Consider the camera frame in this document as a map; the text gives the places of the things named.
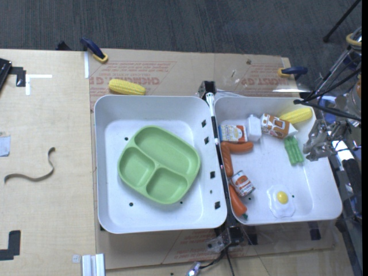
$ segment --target divided green plate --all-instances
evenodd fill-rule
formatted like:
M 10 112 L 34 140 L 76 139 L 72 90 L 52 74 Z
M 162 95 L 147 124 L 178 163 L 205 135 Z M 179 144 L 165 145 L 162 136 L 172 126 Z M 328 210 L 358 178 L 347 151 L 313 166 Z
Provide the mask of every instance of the divided green plate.
M 161 204 L 173 204 L 190 189 L 200 165 L 189 143 L 159 126 L 145 126 L 130 139 L 117 168 L 131 188 Z

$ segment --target wooden table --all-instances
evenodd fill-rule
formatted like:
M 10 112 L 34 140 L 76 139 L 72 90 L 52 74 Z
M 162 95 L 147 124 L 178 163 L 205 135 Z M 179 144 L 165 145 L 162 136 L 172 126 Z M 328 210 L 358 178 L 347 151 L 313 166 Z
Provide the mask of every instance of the wooden table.
M 23 67 L 31 93 L 9 75 L 0 92 L 0 132 L 10 135 L 10 155 L 0 158 L 0 250 L 10 231 L 21 231 L 20 255 L 0 261 L 0 275 L 80 275 L 74 255 L 96 254 L 89 80 L 85 53 L 0 50 L 0 58 Z M 353 275 L 339 233 L 335 248 L 232 259 L 235 275 Z M 184 275 L 191 263 L 108 270 L 106 275 Z M 226 259 L 201 275 L 230 275 Z

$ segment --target carrot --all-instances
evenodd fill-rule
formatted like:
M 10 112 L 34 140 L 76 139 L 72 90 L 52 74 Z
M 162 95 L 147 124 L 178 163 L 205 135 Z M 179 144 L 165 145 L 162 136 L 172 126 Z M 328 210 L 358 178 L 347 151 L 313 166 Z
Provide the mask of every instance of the carrot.
M 248 210 L 247 207 L 242 203 L 239 196 L 237 196 L 235 189 L 232 185 L 229 184 L 229 193 L 230 193 L 230 201 L 231 207 L 238 217 L 245 214 Z
M 227 141 L 222 141 L 220 147 L 223 156 L 226 176 L 230 178 L 234 174 L 231 161 L 231 152 L 239 154 L 250 151 L 253 148 L 253 142 L 248 141 L 245 143 L 234 144 Z

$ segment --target can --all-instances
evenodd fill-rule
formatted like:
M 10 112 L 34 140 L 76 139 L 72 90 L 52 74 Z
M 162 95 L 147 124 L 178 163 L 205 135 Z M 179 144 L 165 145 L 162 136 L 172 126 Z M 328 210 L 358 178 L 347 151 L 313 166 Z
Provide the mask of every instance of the can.
M 255 190 L 252 182 L 248 179 L 243 171 L 239 171 L 233 177 L 231 177 L 230 183 L 232 186 L 234 186 L 236 193 L 240 197 L 247 196 L 253 190 Z

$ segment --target gray carpet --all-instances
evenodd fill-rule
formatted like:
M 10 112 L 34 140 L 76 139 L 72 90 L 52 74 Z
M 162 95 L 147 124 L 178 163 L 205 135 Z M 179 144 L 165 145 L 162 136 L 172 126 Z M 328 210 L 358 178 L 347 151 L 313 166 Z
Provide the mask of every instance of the gray carpet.
M 0 48 L 101 48 L 251 53 L 288 57 L 308 67 L 311 85 L 362 24 L 362 3 L 322 38 L 355 0 L 0 0 Z

